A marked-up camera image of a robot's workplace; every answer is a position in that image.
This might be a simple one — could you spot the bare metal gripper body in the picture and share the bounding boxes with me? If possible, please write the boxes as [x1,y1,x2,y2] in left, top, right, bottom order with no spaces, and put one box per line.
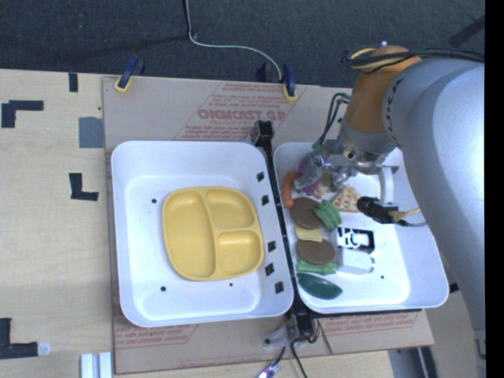
[305,138,399,183]

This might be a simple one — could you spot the purple grapes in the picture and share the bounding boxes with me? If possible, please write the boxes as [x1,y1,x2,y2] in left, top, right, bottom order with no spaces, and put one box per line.
[297,157,317,195]

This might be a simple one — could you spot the beige bread piece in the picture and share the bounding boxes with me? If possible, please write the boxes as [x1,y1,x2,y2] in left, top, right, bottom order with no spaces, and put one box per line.
[314,173,332,198]

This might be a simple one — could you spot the pizza slice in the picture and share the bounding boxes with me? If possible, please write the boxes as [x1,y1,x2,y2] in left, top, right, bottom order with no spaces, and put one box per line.
[330,185,361,213]

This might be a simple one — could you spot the orange sausage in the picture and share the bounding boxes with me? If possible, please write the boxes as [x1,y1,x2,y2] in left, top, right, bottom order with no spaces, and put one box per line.
[280,170,301,209]

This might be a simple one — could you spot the green pea pods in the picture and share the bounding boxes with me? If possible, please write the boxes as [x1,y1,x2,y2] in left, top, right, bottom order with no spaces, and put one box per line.
[313,198,343,229]

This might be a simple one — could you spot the brown round patty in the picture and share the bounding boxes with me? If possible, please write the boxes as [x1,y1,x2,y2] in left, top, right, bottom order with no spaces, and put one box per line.
[295,238,336,266]
[290,196,325,231]

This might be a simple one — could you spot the yellow cheese slice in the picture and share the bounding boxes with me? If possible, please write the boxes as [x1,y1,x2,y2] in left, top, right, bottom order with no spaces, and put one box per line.
[295,224,324,243]

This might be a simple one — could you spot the white carton with black print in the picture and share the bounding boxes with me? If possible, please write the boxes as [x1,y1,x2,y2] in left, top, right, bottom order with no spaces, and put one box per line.
[335,226,377,276]

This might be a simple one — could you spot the green lettuce leaf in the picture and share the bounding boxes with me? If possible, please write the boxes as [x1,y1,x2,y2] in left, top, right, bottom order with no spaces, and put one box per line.
[295,258,339,276]

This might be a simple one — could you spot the white plastic tray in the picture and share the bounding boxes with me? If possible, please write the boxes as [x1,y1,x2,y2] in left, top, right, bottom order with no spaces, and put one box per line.
[272,142,450,314]
[110,139,295,328]

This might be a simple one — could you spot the dark green oval leaf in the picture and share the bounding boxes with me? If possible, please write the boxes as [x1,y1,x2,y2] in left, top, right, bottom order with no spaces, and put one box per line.
[296,272,344,301]

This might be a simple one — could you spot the yellow divided plate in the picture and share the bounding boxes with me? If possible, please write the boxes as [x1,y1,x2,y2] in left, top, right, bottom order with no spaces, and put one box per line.
[161,186,265,282]

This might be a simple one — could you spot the brown cardboard board red print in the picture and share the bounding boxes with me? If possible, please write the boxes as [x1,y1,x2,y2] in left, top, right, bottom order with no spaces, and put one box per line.
[101,76,435,376]

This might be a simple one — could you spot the black cylinder on white bracket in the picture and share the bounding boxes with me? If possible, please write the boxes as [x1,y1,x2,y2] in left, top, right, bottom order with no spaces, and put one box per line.
[356,165,401,224]

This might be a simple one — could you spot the black block with thin wires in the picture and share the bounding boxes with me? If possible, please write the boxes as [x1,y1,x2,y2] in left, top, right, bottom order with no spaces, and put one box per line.
[286,312,317,343]
[250,120,275,147]

